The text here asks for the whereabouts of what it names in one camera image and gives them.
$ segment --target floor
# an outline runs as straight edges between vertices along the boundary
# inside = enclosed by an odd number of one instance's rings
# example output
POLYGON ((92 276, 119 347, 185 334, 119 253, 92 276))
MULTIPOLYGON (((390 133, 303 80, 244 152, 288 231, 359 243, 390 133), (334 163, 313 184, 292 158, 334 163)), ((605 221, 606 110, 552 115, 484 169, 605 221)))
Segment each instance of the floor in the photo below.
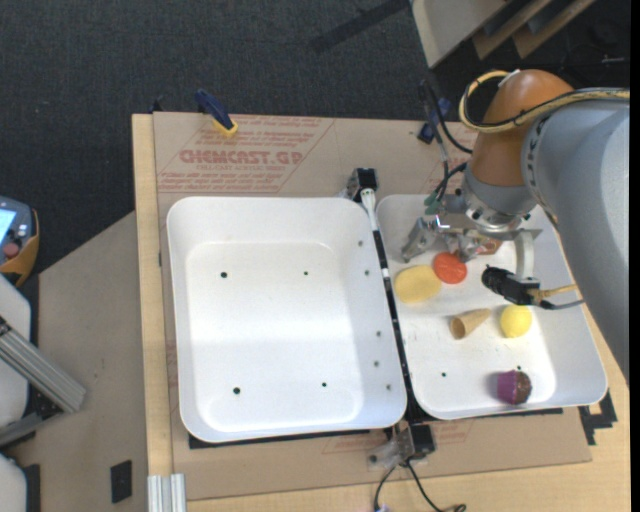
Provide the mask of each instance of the floor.
POLYGON ((414 120, 425 77, 454 105, 492 68, 628 86, 630 9, 596 1, 526 60, 507 41, 481 61, 464 41, 430 69, 402 0, 9 0, 0 194, 38 212, 39 273, 134 209, 130 116, 156 100, 195 111, 203 87, 235 113, 414 120), (622 63, 603 66, 605 54, 622 63))

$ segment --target blue clamp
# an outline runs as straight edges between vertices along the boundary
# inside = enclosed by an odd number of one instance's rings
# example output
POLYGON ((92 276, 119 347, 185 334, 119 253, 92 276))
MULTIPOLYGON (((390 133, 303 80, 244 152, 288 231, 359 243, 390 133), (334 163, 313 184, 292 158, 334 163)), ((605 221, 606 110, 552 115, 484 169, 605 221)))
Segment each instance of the blue clamp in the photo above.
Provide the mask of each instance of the blue clamp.
POLYGON ((213 117, 213 126, 227 137, 238 131, 238 125, 229 117, 227 109, 215 97, 204 89, 198 89, 195 94, 196 102, 201 112, 213 117))
MULTIPOLYGON (((442 116, 446 116, 447 112, 449 112, 449 109, 451 108, 451 102, 449 100, 447 100, 446 98, 440 98, 438 100, 438 107, 440 108, 440 112, 442 113, 442 116)), ((431 110, 429 112, 429 121, 427 121, 426 123, 424 123, 422 125, 422 129, 420 130, 420 133, 418 134, 418 138, 422 141, 422 142, 426 142, 427 144, 431 144, 431 142, 433 141, 435 134, 433 133, 432 130, 432 126, 438 126, 438 124, 440 123, 440 118, 438 117, 438 114, 435 110, 431 110)))

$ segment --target white tray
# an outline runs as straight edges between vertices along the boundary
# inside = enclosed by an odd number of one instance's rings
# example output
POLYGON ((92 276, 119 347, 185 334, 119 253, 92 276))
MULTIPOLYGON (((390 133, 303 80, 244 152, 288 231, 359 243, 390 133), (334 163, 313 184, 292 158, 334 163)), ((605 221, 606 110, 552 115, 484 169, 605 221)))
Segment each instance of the white tray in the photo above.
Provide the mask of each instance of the white tray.
POLYGON ((340 198, 188 197, 167 217, 186 428, 228 442, 396 423, 370 223, 340 198))
MULTIPOLYGON (((438 252, 447 250, 439 241, 408 264, 401 257, 409 231, 424 213, 425 197, 393 195, 378 205, 392 280, 405 268, 431 265, 438 252)), ((534 242, 534 275, 542 288, 573 282, 543 211, 536 208, 523 227, 542 229, 534 242)), ((488 264, 515 272, 513 242, 503 243, 493 256, 468 262, 462 283, 443 283, 440 293, 423 303, 404 304, 396 298, 407 364, 420 407, 436 418, 451 420, 598 402, 606 392, 607 380, 582 308, 545 311, 532 307, 533 325, 527 334, 505 338, 499 316, 510 303, 482 284, 480 276, 488 264), (476 308, 491 308, 492 316, 468 337, 454 339, 449 331, 451 317, 476 308), (497 374, 512 369, 525 371, 533 385, 529 400, 518 406, 505 405, 496 395, 497 374)), ((550 300, 561 304, 576 300, 576 296, 563 294, 550 300)))
POLYGON ((15 462, 2 454, 0 454, 0 496, 2 496, 3 512, 27 512, 27 478, 15 462))

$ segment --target yellow lemon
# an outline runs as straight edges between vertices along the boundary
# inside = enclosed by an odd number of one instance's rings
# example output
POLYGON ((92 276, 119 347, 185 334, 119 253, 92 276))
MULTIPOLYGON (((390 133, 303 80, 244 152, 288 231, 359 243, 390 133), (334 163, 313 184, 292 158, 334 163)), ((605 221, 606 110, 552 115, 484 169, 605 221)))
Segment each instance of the yellow lemon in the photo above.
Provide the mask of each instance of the yellow lemon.
POLYGON ((442 281, 429 265, 416 265, 398 272, 394 288, 402 302, 422 302, 440 291, 442 281))
POLYGON ((504 308, 500 315, 500 327, 507 338, 517 338, 531 327, 533 316, 527 306, 512 304, 504 308))

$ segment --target wooden table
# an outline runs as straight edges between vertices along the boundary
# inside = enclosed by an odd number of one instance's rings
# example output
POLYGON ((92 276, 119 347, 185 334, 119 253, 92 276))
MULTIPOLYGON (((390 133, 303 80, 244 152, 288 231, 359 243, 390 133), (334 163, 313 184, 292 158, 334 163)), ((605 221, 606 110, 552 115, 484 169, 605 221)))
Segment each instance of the wooden table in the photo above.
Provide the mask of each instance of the wooden table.
MULTIPOLYGON (((153 116, 134 115, 132 127, 148 467, 150 475, 168 476, 174 472, 174 466, 162 276, 158 262, 160 237, 153 116)), ((437 152, 434 152, 434 158, 437 161, 437 152)), ((629 389, 604 340, 599 333, 595 337, 608 374, 618 421, 613 428, 597 432, 592 462, 423 479, 427 493, 436 504, 448 507, 466 503, 474 512, 630 510, 629 389)), ((366 484, 190 501, 188 508, 191 512, 365 512, 371 510, 375 487, 375 484, 366 484)), ((415 483, 409 480, 386 484, 382 501, 392 510, 428 508, 415 483)))

